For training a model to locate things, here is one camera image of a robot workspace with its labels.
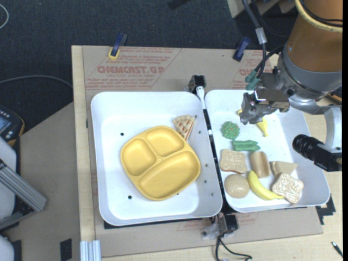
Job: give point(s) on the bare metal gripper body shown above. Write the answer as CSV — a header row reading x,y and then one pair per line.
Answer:
x,y
273,98

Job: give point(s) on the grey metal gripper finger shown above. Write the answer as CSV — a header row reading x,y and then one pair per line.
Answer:
x,y
247,109
260,113

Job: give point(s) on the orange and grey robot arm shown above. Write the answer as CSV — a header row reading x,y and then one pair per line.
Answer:
x,y
315,45

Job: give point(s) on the small yellow banana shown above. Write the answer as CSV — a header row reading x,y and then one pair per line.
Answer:
x,y
263,128

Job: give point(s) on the green dotted round toy vegetable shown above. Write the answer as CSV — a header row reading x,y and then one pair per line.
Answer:
x,y
230,130

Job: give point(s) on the green bean pods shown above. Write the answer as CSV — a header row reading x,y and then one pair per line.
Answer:
x,y
244,145

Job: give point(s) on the white plastic tray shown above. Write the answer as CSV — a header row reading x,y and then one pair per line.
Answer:
x,y
152,213
282,148

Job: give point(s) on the thin black and white rod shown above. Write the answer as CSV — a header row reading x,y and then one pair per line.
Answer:
x,y
210,135

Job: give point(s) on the tan long bread roll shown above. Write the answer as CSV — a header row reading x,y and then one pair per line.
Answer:
x,y
260,164

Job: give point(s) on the tan square toast slice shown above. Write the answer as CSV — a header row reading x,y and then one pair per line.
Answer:
x,y
233,161

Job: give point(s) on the tan bread wedge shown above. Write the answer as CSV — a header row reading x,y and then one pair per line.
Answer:
x,y
282,167

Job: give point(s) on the tan and red pizza slice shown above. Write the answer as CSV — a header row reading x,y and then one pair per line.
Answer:
x,y
186,125

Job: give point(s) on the large yellow banana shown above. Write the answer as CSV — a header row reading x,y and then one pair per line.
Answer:
x,y
258,188

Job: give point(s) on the tan round bun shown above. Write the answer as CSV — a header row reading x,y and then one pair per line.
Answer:
x,y
236,186

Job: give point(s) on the brown crusted bread slice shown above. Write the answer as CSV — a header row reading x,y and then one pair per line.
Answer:
x,y
288,187

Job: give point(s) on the yellow divided plate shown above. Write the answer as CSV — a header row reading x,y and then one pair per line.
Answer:
x,y
160,163

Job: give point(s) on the brown cardboard board red print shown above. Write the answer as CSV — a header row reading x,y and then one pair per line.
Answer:
x,y
152,67

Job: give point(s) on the black pen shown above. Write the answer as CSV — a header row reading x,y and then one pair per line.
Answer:
x,y
336,248

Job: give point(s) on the black cylinder on white bracket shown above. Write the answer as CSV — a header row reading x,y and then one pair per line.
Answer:
x,y
310,147

